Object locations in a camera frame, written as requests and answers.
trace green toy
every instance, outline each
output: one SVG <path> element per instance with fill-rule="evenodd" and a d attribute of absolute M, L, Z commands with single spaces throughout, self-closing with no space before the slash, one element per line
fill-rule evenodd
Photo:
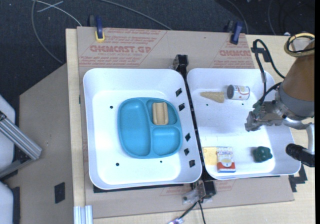
<path fill-rule="evenodd" d="M 259 146 L 253 151 L 254 160 L 258 163 L 271 159 L 273 155 L 271 150 L 267 147 Z"/>

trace gray carpet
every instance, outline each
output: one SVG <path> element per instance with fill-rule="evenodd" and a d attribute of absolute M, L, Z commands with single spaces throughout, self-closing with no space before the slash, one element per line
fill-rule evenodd
<path fill-rule="evenodd" d="M 101 15 L 104 27 L 215 31 L 221 32 L 229 20 L 242 20 L 249 34 L 273 34 L 267 9 L 271 0 L 40 0 L 70 13 L 82 25 L 90 14 Z M 161 22 L 127 10 L 127 6 Z M 20 94 L 61 66 L 40 45 L 32 23 L 31 0 L 0 0 L 0 95 L 13 102 Z M 45 9 L 37 3 L 34 24 L 45 47 L 66 61 L 65 29 L 77 22 L 62 11 Z M 315 31 L 315 0 L 273 0 L 271 21 L 278 35 Z"/>

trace metal bracket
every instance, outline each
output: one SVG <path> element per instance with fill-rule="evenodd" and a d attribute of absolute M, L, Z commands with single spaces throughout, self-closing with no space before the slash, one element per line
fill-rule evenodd
<path fill-rule="evenodd" d="M 16 160 L 0 171 L 0 179 L 14 172 L 31 161 L 39 159 L 42 148 L 28 138 L 7 116 L 0 111 L 0 132 L 11 140 L 28 157 L 27 160 Z"/>
<path fill-rule="evenodd" d="M 193 190 L 182 195 L 182 204 L 194 204 L 206 196 L 205 185 L 201 182 Z"/>
<path fill-rule="evenodd" d="M 73 221 L 74 224 L 93 224 L 92 206 L 75 206 L 73 208 Z"/>

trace blue clamp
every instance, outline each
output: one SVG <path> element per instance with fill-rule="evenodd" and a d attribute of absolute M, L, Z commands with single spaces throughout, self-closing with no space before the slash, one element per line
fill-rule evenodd
<path fill-rule="evenodd" d="M 232 44 L 235 44 L 235 45 L 238 44 L 239 35 L 240 35 L 241 30 L 242 30 L 243 24 L 244 23 L 241 22 L 241 21 L 238 21 L 238 22 L 235 23 L 235 26 L 233 28 L 233 34 L 231 35 L 231 38 L 230 38 L 230 42 Z"/>
<path fill-rule="evenodd" d="M 104 33 L 104 29 L 102 27 L 102 19 L 99 15 L 96 16 L 95 18 L 95 22 L 96 22 L 96 33 L 95 33 L 95 39 L 97 40 L 97 42 L 104 42 L 105 40 L 105 33 Z"/>

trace green object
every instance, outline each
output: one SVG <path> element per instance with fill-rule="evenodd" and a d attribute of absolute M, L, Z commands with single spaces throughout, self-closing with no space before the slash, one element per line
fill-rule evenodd
<path fill-rule="evenodd" d="M 267 147 L 259 146 L 253 151 L 253 157 L 256 162 L 264 162 L 268 159 L 271 159 L 273 155 L 271 150 Z"/>
<path fill-rule="evenodd" d="M 256 102 L 252 107 L 253 107 L 253 113 L 254 114 L 258 114 L 259 112 L 260 112 L 260 110 L 261 110 L 261 106 L 262 106 L 262 104 L 261 104 L 261 102 L 260 101 L 258 101 L 258 102 Z"/>

